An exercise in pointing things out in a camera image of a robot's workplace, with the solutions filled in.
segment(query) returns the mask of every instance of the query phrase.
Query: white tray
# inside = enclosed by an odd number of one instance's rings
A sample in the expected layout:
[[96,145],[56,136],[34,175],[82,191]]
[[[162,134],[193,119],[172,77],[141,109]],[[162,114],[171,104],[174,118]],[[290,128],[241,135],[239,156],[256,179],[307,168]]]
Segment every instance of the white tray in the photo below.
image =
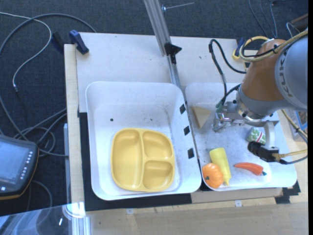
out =
[[[227,90],[237,84],[227,84]],[[216,191],[248,189],[248,188],[272,188],[291,187],[296,182],[296,170],[294,165],[282,165],[279,163],[267,163],[248,151],[248,142],[245,140],[246,134],[250,130],[250,125],[230,126],[221,133],[215,133],[212,129],[215,115],[215,105],[224,95],[222,83],[192,83],[187,86],[186,99],[190,108],[190,117],[193,123],[194,135],[197,144],[200,166],[211,162],[209,151],[223,147],[226,151],[232,178],[229,186],[222,184]],[[226,101],[232,101],[236,97],[236,92],[231,93]],[[208,121],[199,129],[195,120],[192,106],[200,106],[212,111]],[[277,113],[271,120],[279,120]],[[280,149],[280,153],[288,153],[288,146],[285,141],[280,123],[275,126],[275,146]],[[234,164],[240,162],[251,162],[263,166],[266,176],[256,176],[245,169],[234,168]]]
[[[191,193],[201,185],[201,171],[194,149],[182,91],[170,83],[93,82],[86,89],[89,127],[91,185],[104,200],[144,196]],[[164,133],[175,153],[175,177],[161,192],[138,192],[119,188],[111,176],[111,144],[115,133],[123,128],[144,128]]]

